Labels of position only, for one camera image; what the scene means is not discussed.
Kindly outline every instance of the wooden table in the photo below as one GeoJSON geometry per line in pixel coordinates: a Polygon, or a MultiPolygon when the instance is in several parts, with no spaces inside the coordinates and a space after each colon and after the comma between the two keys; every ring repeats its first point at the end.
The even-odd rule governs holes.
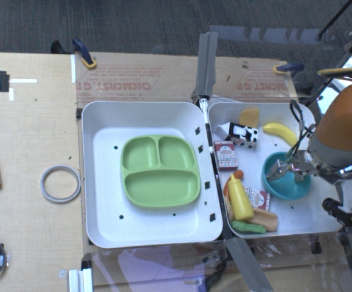
{"type": "MultiPolygon", "coordinates": [[[[0,92],[0,242],[9,255],[0,291],[67,291],[67,271],[81,268],[85,253],[81,198],[55,204],[40,190],[47,168],[66,164],[80,169],[71,59],[71,55],[0,53],[0,71],[19,82],[10,84],[13,100],[9,93],[0,92]],[[28,79],[36,83],[24,83],[28,79]]],[[[46,187],[53,195],[68,196],[75,181],[66,172],[55,172],[47,178],[46,187]]],[[[345,289],[352,288],[350,270],[342,262],[343,249],[335,251],[335,262],[321,260],[319,265],[296,267],[292,261],[294,267],[267,270],[267,278],[277,291],[293,291],[294,287],[300,287],[299,291],[327,287],[325,291],[330,291],[332,282],[345,282],[345,289]]],[[[223,278],[228,280],[220,281],[215,291],[233,284],[246,288],[240,274],[223,278]]],[[[171,291],[171,285],[163,282],[152,285],[151,290],[171,291]]],[[[149,291],[149,287],[135,283],[99,290],[149,291]]]]}

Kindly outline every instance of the blue clamp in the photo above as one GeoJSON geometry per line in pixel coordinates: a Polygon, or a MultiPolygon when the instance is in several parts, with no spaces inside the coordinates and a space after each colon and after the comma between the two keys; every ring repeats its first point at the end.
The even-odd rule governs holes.
{"type": "Polygon", "coordinates": [[[81,53],[81,61],[84,63],[84,65],[88,69],[94,69],[96,67],[96,61],[91,57],[91,54],[89,54],[89,51],[85,47],[85,45],[80,41],[80,39],[75,38],[72,41],[74,48],[76,51],[79,51],[81,53]]]}
{"type": "Polygon", "coordinates": [[[295,75],[299,71],[303,71],[304,68],[305,68],[304,64],[289,63],[289,64],[281,65],[281,66],[276,65],[272,68],[272,70],[276,75],[285,75],[288,71],[290,71],[292,78],[294,78],[295,75]]]}

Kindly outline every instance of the carrot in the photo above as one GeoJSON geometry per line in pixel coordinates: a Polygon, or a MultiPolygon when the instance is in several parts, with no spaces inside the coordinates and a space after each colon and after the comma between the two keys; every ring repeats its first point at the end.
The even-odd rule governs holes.
{"type": "MultiPolygon", "coordinates": [[[[234,177],[235,178],[238,178],[238,179],[242,179],[243,178],[243,171],[242,170],[236,170],[234,173],[234,177]]],[[[223,188],[223,195],[227,196],[230,198],[229,196],[229,187],[228,187],[228,183],[229,183],[229,180],[230,180],[231,176],[229,176],[227,182],[226,182],[226,185],[224,185],[224,188],[223,188]]]]}

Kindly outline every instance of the green pickle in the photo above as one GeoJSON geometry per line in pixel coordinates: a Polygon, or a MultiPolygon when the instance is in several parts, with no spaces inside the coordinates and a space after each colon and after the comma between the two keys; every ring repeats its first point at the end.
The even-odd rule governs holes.
{"type": "Polygon", "coordinates": [[[258,233],[258,234],[265,234],[266,229],[262,225],[257,224],[249,224],[244,221],[232,221],[231,227],[233,227],[236,231],[242,234],[250,234],[250,233],[258,233]]]}

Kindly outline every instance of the mustard bottle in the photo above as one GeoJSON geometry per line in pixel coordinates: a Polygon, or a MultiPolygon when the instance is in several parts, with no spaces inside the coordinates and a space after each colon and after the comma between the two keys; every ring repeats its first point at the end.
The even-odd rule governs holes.
{"type": "Polygon", "coordinates": [[[253,207],[240,179],[231,174],[229,185],[229,196],[235,221],[245,221],[254,216],[253,207]]]}

